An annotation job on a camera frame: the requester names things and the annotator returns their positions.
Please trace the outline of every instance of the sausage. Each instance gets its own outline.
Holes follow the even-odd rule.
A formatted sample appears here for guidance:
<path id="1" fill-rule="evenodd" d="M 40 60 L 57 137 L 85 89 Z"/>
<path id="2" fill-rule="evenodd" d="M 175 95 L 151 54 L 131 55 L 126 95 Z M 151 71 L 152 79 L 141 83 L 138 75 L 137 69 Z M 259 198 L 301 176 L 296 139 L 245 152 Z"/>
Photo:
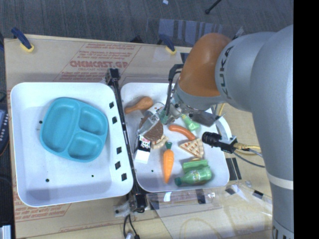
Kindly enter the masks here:
<path id="1" fill-rule="evenodd" d="M 191 131 L 189 131 L 188 129 L 182 126 L 172 124 L 172 125 L 169 125 L 168 129 L 170 131 L 178 132 L 185 135 L 190 141 L 193 141 L 196 139 L 196 136 Z"/>

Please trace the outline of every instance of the blue compartment dish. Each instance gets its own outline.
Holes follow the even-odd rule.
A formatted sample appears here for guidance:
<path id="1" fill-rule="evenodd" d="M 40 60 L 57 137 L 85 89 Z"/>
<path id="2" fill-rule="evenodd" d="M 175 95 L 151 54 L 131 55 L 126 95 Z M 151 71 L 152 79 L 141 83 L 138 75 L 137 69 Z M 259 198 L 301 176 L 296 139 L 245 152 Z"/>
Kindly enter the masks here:
<path id="1" fill-rule="evenodd" d="M 108 135 L 104 113 L 80 100 L 57 98 L 42 122 L 40 141 L 49 152 L 78 162 L 97 158 Z"/>

